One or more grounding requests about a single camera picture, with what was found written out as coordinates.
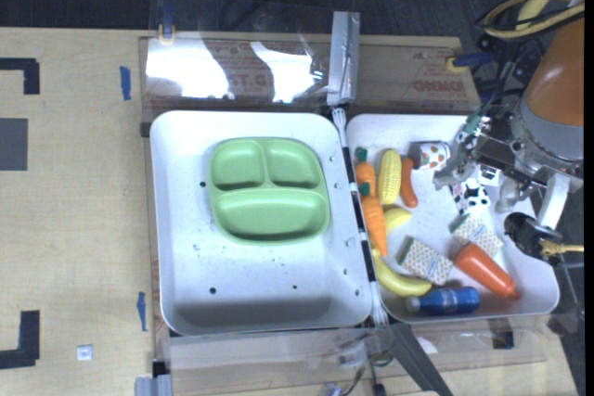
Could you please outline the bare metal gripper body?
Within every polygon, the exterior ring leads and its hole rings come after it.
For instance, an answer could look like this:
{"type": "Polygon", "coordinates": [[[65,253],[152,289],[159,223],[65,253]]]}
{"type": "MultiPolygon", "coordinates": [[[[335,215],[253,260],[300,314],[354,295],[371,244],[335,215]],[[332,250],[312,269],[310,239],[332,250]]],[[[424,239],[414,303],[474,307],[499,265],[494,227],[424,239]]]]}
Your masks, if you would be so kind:
{"type": "Polygon", "coordinates": [[[583,129],[536,116],[529,109],[491,109],[473,158],[499,169],[520,188],[545,188],[556,174],[583,186],[583,129]]]}

